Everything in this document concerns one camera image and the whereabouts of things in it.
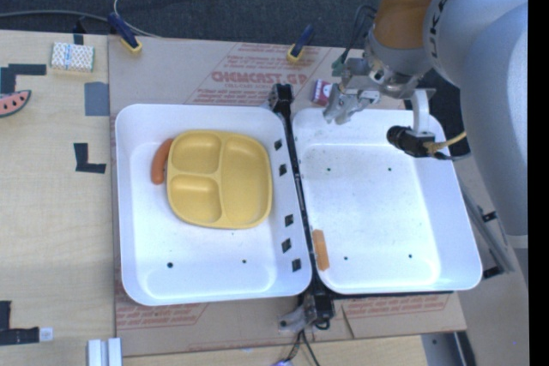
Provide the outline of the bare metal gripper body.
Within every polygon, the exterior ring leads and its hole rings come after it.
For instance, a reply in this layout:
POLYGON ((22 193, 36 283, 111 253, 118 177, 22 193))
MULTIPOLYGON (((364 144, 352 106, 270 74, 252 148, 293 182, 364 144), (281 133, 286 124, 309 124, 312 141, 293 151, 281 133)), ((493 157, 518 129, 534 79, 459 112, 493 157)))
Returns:
POLYGON ((360 98, 376 92, 394 99, 407 99, 422 76, 403 74, 381 62, 370 63, 366 58, 348 58, 341 75, 341 92, 360 98))

